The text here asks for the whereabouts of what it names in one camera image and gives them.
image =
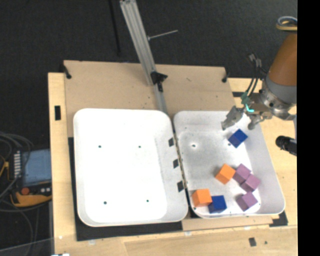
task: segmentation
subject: white tray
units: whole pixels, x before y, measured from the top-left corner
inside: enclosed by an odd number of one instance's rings
[[[281,213],[285,199],[260,125],[249,130],[250,119],[244,115],[238,123],[223,130],[221,122],[227,114],[227,111],[182,111],[174,116],[177,144],[193,211],[206,219]],[[238,129],[248,138],[235,148],[228,138]],[[245,212],[236,203],[236,198],[246,193],[239,184],[234,179],[222,184],[215,178],[223,164],[234,169],[244,164],[261,181],[253,192],[258,203]],[[211,196],[223,195],[226,210],[209,213],[206,206],[195,208],[191,195],[197,189],[209,189]]]
[[[188,212],[170,118],[158,110],[79,110],[77,209],[92,227],[177,222]]]

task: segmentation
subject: red button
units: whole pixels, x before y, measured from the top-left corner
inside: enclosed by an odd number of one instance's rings
[[[30,189],[28,187],[24,187],[23,189],[21,189],[21,194],[26,196],[30,193]]]

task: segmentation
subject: orange cube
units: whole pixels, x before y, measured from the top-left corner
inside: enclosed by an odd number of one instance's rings
[[[192,194],[195,207],[208,206],[212,203],[212,198],[208,188],[198,189]]]
[[[235,173],[236,170],[225,163],[220,169],[220,171],[217,173],[215,178],[223,184],[227,184],[235,175]]]

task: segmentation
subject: cube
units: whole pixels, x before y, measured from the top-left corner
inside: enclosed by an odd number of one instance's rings
[[[197,189],[191,197],[195,207],[208,206],[212,203],[212,198],[208,188]]]
[[[238,129],[234,134],[231,135],[231,137],[228,139],[228,141],[235,147],[239,147],[239,145],[244,142],[248,138],[248,136],[241,130]]]
[[[235,170],[235,174],[233,175],[233,179],[237,181],[239,184],[246,181],[246,179],[251,174],[251,170],[249,170],[245,165],[242,163],[238,166]]]
[[[225,197],[223,195],[214,195],[211,196],[212,203],[208,205],[209,212],[213,213],[221,213],[225,209],[227,209],[227,204],[225,201]]]
[[[242,211],[246,211],[252,206],[254,206],[256,203],[258,203],[258,200],[255,198],[254,194],[252,192],[248,192],[241,197],[239,197],[236,200],[236,203],[240,206]]]
[[[253,192],[257,189],[260,183],[261,181],[259,178],[257,178],[253,174],[250,174],[245,182],[241,183],[240,187],[246,192]]]
[[[221,167],[220,171],[216,174],[215,178],[223,184],[227,184],[235,175],[235,173],[236,170],[225,163]]]

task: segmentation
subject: wooden table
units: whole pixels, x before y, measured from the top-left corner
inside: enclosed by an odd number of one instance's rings
[[[270,227],[279,215],[195,219],[188,214],[182,221],[182,231],[77,241],[68,146],[74,113],[84,107],[155,110],[157,103],[138,63],[66,60],[64,65],[71,79],[63,73],[48,74],[56,254],[298,255],[297,157],[275,144],[280,135],[294,138],[295,128],[293,122],[276,117],[260,125],[285,197],[287,225]],[[229,111],[233,105],[240,106],[240,99],[232,92],[243,92],[250,82],[229,78],[223,83],[224,67],[156,67],[159,73],[168,75],[163,89],[170,118],[181,110]]]

